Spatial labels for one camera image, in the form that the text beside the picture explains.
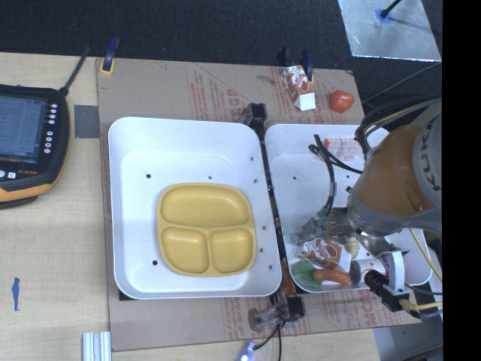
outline black surface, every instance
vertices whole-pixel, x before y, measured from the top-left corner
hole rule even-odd
[[[442,55],[443,0],[422,3]],[[79,56],[89,46],[104,56],[115,35],[117,57],[274,65],[285,46],[299,61],[307,48],[314,68],[352,70],[363,101],[433,64],[353,57],[337,0],[0,0],[0,20],[0,52]],[[441,74],[432,68],[374,105],[440,96]]]

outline yellow divided tray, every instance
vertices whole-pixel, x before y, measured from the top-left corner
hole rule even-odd
[[[164,261],[182,275],[236,275],[256,256],[250,203],[231,186],[169,186],[159,197],[157,229]]]

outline cardboard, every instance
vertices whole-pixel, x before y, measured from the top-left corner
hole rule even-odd
[[[101,60],[97,60],[97,71]],[[119,292],[113,276],[110,178],[107,134],[127,116],[239,121],[250,103],[265,103],[266,126],[274,123],[359,124],[364,116],[354,78],[348,71],[315,69],[316,109],[300,111],[280,74],[282,68],[193,62],[117,59],[111,75],[97,73],[107,250],[111,344],[114,351],[148,347],[266,338],[270,331],[250,328],[250,311],[271,306],[268,297],[132,300]],[[329,109],[338,89],[355,97],[344,114]],[[344,290],[302,296],[305,317],[285,326],[283,335],[365,329],[418,323],[392,313],[369,290]]]

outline wooden table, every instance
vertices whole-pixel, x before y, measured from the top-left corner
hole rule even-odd
[[[0,53],[0,83],[59,89],[77,56]],[[68,105],[97,105],[95,58],[87,58]],[[58,184],[33,203],[0,211],[0,359],[82,359],[85,332],[109,330],[97,138],[74,138]],[[11,288],[20,279],[18,311]],[[243,341],[114,352],[113,360],[230,360]],[[282,338],[282,360],[379,359],[372,329]],[[257,359],[277,359],[273,338]]]

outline white tray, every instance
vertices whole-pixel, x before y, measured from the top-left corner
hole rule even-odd
[[[316,215],[325,204],[329,193],[329,175],[325,163],[311,153],[308,146],[316,144],[314,134],[319,135],[322,141],[327,138],[331,142],[329,150],[333,146],[337,146],[337,155],[341,161],[344,158],[348,159],[344,160],[344,163],[362,170],[364,168],[362,151],[353,139],[356,128],[357,126],[345,125],[277,124],[271,126],[266,132],[265,145],[280,223],[283,228],[289,270],[292,270],[292,266],[299,260],[295,257],[296,246],[289,242],[290,235],[300,231],[301,227]],[[384,129],[376,131],[369,137],[370,145],[378,145],[386,135],[387,131]],[[359,175],[336,166],[334,174],[337,183],[334,207],[345,207],[348,196],[346,188],[353,187]],[[414,229],[414,231],[427,250],[422,231],[420,229]],[[404,255],[405,281],[407,283],[419,285],[431,277],[432,270],[408,229],[389,235],[386,240],[399,248],[409,250]],[[356,257],[356,259],[371,258],[372,256],[363,247]],[[329,281],[322,282],[321,290],[303,287],[300,284],[298,286],[309,293],[368,287],[364,283],[341,286]]]
[[[239,123],[125,117],[108,134],[117,286],[134,299],[268,296],[281,269],[260,143]],[[256,259],[239,275],[178,274],[162,259],[156,205],[173,184],[230,185],[250,201]]]

